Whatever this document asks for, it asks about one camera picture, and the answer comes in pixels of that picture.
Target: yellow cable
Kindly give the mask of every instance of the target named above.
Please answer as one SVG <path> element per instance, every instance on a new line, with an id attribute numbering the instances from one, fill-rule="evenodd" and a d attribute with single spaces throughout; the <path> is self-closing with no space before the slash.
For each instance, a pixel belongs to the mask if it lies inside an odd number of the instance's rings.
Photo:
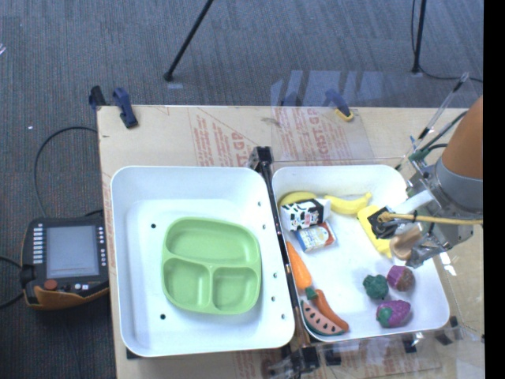
<path id="1" fill-rule="evenodd" d="M 377 221 L 384 223 L 389 222 L 393 219 L 407 219 L 407 220 L 416 220 L 420 222 L 433 222 L 433 223 L 449 223 L 449 224 L 482 224 L 484 222 L 483 219 L 451 219 L 451 218 L 439 218 L 435 216 L 423 216 L 423 215 L 407 215 L 401 213 L 391 213 L 391 212 L 382 212 L 378 217 Z"/>

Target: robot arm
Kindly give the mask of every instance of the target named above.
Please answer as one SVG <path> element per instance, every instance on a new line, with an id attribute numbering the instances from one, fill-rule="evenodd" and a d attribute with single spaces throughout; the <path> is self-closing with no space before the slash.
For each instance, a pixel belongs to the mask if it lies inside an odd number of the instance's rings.
<path id="1" fill-rule="evenodd" d="M 410 156 L 415 170 L 403 204 L 368 218 L 377 238 L 391 238 L 391 252 L 417 268 L 473 235 L 483 218 L 483 96 L 466 112 L 442 156 L 427 165 Z"/>

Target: wooden table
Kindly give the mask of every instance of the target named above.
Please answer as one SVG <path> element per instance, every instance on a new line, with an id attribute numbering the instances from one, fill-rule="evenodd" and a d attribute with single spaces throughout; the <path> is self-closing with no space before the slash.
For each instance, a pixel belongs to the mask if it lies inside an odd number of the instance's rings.
<path id="1" fill-rule="evenodd" d="M 272 147 L 275 162 L 314 165 L 333 159 L 344 163 L 380 161 L 391 166 L 405 154 L 410 135 L 418 134 L 435 108 L 352 108 L 344 122 L 329 107 L 202 107 L 133 106 L 139 126 L 126 129 L 118 107 L 99 107 L 97 122 L 103 172 L 103 200 L 110 260 L 110 298 L 118 377 L 261 378 L 265 367 L 280 358 L 279 350 L 241 351 L 169 358 L 127 358 L 119 327 L 117 274 L 110 204 L 110 182 L 129 165 L 244 166 L 256 146 Z M 447 109 L 437 125 L 444 126 L 464 109 Z M 447 142 L 447 133 L 441 142 Z M 428 157 L 432 163 L 440 153 Z M 485 377 L 483 232 L 476 228 L 467 242 L 452 249 L 437 267 L 458 326 L 419 334 L 418 352 L 389 355 L 382 340 L 366 340 L 342 355 L 340 365 L 321 367 L 307 377 Z"/>

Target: green divided plate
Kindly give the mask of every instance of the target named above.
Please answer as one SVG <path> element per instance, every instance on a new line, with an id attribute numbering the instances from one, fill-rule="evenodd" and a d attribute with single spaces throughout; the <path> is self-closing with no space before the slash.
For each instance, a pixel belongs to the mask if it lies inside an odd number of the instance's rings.
<path id="1" fill-rule="evenodd" d="M 177 219 L 165 234 L 162 285 L 168 300 L 182 309 L 244 313 L 260 294 L 258 240 L 236 223 L 200 217 Z"/>

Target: watermelon slice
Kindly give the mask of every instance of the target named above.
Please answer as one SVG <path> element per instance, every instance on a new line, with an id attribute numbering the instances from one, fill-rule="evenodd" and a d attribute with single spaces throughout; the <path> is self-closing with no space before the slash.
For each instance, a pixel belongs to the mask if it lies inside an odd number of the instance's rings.
<path id="1" fill-rule="evenodd" d="M 337 326 L 333 321 L 323 316 L 319 310 L 314 309 L 309 304 L 301 301 L 301 311 L 307 327 L 322 336 L 339 336 L 346 332 L 342 327 Z"/>

